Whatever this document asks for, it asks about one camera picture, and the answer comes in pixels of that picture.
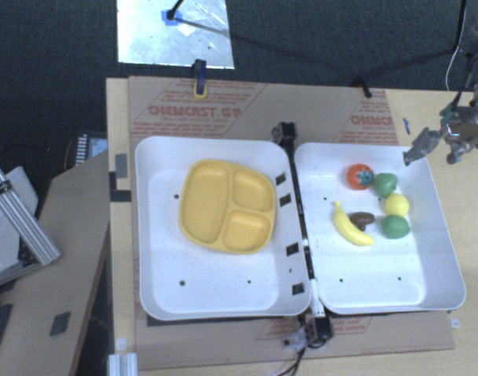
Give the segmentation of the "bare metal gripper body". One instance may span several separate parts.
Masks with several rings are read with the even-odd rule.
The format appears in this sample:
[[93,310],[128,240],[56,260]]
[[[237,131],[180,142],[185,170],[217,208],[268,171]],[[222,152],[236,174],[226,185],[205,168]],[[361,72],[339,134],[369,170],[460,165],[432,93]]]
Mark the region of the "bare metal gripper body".
[[441,138],[451,146],[452,152],[478,149],[478,106],[448,105],[440,116]]

